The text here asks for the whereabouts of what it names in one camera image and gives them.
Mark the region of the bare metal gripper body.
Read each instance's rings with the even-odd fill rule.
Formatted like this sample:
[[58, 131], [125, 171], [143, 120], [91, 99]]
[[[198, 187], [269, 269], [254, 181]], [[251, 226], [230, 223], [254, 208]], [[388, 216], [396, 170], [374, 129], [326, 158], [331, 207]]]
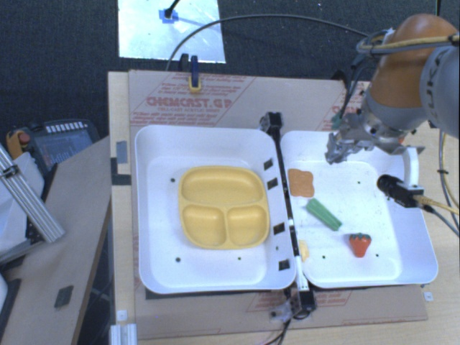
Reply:
[[354, 143], [354, 153], [375, 147], [387, 154], [405, 151], [402, 142], [407, 132], [393, 129], [372, 113], [349, 113], [341, 122], [336, 138], [339, 143]]

